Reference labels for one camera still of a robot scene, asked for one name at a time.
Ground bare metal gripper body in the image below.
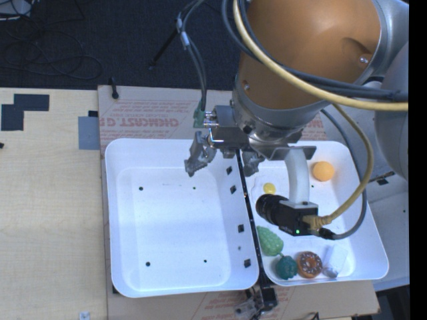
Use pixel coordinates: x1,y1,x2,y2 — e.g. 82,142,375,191
207,105,304,161

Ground brown cardboard board red print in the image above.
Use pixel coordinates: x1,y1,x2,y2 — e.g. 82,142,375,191
97,85,382,320

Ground orange round toy bread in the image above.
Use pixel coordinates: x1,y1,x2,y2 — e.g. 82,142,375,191
312,161,336,183

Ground white plastic tray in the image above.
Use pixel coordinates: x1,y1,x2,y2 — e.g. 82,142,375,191
240,139,390,287
104,137,261,299

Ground light green toy grapes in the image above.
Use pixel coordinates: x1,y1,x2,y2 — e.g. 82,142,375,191
256,225,285,257

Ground dark green toy broccoli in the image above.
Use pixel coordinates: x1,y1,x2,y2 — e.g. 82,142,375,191
275,255,299,281

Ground brown toy doughnut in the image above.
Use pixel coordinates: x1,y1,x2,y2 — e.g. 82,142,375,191
296,251,324,279

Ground clear plastic bottle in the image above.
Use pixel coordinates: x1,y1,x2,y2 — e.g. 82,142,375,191
322,244,349,279

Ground black cylinder on white bracket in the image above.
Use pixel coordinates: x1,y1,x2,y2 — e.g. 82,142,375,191
255,146,320,237

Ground black block with thin wires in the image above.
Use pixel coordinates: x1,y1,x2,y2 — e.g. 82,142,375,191
260,287,280,311

